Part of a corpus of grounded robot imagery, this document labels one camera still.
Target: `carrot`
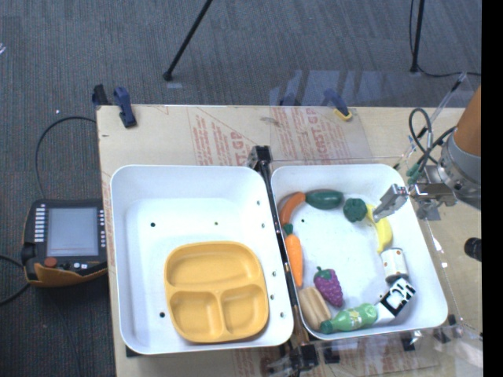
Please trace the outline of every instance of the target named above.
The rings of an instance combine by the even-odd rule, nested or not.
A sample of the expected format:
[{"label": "carrot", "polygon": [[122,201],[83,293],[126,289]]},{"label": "carrot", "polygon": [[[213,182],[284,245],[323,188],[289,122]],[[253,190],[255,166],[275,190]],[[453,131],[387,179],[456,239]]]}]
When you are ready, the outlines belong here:
[{"label": "carrot", "polygon": [[286,252],[290,261],[293,280],[298,287],[302,286],[303,279],[303,256],[299,238],[293,233],[285,237]]},{"label": "carrot", "polygon": [[287,199],[280,210],[281,226],[290,223],[290,217],[292,216],[293,210],[295,210],[297,206],[299,206],[304,201],[306,201],[306,195],[303,192],[296,192]]}]

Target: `yellow divided plate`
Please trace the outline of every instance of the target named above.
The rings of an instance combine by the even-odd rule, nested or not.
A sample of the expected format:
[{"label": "yellow divided plate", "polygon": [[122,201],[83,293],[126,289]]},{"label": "yellow divided plate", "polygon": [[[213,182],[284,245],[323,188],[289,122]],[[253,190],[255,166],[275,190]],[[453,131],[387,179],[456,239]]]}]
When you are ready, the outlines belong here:
[{"label": "yellow divided plate", "polygon": [[262,266],[242,243],[175,248],[164,264],[164,288],[176,331],[192,342],[245,339],[260,332],[269,317]]}]

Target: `wooden table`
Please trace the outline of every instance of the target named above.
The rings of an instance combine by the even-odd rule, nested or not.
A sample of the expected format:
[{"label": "wooden table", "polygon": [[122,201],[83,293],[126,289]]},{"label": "wooden table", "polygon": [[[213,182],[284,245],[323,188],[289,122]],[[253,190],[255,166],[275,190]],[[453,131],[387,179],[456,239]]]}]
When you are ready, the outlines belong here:
[{"label": "wooden table", "polygon": [[[256,145],[270,146],[275,160],[381,158],[393,164],[407,148],[411,110],[352,108],[352,119],[344,122],[328,107],[133,105],[138,125],[125,128],[118,106],[98,107],[117,375],[259,377],[269,375],[266,365],[279,357],[277,348],[127,356],[119,330],[110,215],[110,181],[117,169],[127,164],[240,166]],[[455,126],[463,110],[443,109],[433,123],[435,135]],[[417,130],[423,126],[420,121],[424,120],[417,120]],[[435,239],[431,256],[461,329],[443,330],[443,343],[442,331],[417,331],[414,351],[390,351],[396,342],[386,336],[379,341],[380,349],[349,342],[347,347],[339,347],[339,363],[326,364],[321,353],[320,366],[302,375],[483,375],[482,342],[478,339],[482,331],[482,264],[464,253],[468,238],[482,237],[481,213],[459,202],[440,207],[439,215],[439,221],[420,221],[420,226],[427,240]]]}]

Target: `gray floor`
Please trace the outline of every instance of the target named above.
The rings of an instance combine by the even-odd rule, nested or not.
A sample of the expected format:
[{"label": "gray floor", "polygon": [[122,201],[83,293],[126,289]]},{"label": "gray floor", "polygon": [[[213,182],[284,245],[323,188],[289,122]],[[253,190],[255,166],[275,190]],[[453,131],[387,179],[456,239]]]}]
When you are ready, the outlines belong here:
[{"label": "gray floor", "polygon": [[[205,2],[0,0],[0,254],[20,260],[26,213],[42,196],[39,138],[66,116],[94,119],[98,84],[110,101],[125,87],[133,104],[316,105],[332,88],[348,106],[436,107],[465,71],[447,104],[463,108],[481,82],[482,0],[424,0],[417,61],[420,0],[214,0],[166,82]],[[47,198],[100,197],[92,122],[55,126],[37,160]],[[0,301],[23,284],[0,258]],[[30,287],[0,306],[2,376],[77,367],[115,374],[106,277]]]}]

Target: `green bottle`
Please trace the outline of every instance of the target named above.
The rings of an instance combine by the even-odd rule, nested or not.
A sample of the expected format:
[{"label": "green bottle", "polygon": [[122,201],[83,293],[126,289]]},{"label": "green bottle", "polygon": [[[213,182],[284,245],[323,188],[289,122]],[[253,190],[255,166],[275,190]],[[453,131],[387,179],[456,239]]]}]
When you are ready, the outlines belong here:
[{"label": "green bottle", "polygon": [[370,303],[363,303],[353,309],[341,310],[331,320],[323,321],[320,325],[323,334],[335,331],[353,331],[372,324],[377,319],[377,310]]}]

